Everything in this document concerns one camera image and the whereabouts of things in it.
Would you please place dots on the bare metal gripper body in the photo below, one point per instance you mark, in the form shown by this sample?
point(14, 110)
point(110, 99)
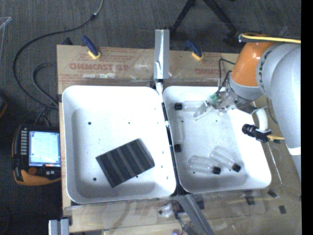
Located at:
point(227, 98)

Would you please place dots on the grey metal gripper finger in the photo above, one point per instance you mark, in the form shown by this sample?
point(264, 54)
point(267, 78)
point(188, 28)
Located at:
point(206, 105)
point(199, 115)

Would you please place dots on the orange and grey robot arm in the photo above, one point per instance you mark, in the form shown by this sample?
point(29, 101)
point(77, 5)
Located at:
point(281, 77)

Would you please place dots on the clear plastic bottle black cap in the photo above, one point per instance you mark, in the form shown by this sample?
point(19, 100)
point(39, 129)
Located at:
point(200, 165)
point(189, 105)
point(223, 157)
point(178, 133)

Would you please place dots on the white plastic tray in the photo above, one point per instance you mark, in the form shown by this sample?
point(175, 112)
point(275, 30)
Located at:
point(210, 136)
point(115, 111)

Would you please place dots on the black ribbed rectangular pad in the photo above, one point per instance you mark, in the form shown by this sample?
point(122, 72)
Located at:
point(126, 162)

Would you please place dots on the brown cardboard board red print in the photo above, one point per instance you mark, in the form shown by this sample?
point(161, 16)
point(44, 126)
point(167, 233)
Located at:
point(110, 65)

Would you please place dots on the black cylinder on white bracket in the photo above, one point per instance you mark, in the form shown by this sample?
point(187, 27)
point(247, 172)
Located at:
point(254, 131)

